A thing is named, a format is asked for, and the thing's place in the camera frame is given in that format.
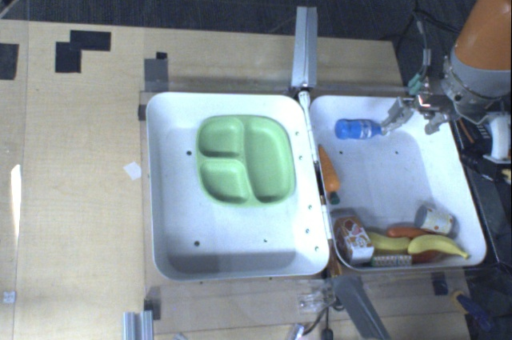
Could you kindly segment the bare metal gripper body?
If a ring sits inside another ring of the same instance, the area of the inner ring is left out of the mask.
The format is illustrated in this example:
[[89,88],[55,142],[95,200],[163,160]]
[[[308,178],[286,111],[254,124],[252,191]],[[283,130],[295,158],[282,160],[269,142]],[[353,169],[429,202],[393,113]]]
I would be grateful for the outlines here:
[[438,75],[420,76],[414,83],[414,97],[418,112],[431,121],[485,121],[500,115],[498,98],[471,90],[452,68],[445,68]]

